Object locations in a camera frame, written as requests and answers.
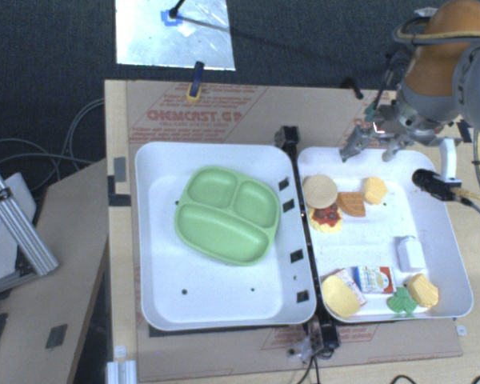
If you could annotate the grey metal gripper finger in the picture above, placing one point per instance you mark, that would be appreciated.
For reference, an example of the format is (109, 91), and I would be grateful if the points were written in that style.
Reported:
(392, 150)
(354, 144)

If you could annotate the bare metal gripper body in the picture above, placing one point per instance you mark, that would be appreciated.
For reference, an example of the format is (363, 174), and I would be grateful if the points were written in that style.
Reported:
(404, 124)

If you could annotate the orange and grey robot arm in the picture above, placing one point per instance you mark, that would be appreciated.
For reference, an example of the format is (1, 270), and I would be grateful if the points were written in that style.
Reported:
(438, 54)

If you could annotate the yellow ridged toy food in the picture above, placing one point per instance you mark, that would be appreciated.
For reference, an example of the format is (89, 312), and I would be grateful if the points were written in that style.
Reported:
(375, 190)
(422, 290)

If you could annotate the orange bread wedge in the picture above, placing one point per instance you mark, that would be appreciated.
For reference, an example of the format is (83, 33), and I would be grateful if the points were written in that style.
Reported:
(352, 204)

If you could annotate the yellow and red pizza slice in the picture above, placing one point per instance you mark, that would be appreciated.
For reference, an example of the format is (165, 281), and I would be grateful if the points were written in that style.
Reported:
(326, 219)

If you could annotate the thin black rod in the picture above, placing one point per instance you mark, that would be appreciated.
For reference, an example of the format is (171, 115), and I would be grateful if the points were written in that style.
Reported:
(304, 214)

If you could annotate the white plastic tray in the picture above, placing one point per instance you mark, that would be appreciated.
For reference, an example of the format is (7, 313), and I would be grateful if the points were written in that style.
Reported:
(368, 242)
(224, 298)

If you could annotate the white plastic bottle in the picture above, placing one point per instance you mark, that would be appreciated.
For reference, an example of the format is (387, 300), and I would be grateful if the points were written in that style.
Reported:
(410, 254)

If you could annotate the white red blue carton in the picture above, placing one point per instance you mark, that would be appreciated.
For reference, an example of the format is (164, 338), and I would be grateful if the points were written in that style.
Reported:
(374, 279)

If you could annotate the brown cardboard board red print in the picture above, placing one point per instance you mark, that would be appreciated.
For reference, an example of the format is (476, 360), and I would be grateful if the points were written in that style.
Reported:
(208, 110)

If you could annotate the green divided plate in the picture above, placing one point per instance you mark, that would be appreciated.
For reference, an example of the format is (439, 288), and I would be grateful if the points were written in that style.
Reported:
(224, 222)

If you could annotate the green toy leaf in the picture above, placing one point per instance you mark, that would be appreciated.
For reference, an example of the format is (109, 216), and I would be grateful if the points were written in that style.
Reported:
(402, 302)

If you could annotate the yellow round toy cheese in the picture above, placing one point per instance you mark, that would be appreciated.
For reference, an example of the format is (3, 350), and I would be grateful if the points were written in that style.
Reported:
(339, 297)

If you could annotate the black cylinder on white bracket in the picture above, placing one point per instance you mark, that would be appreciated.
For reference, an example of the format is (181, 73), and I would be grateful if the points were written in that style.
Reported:
(434, 182)

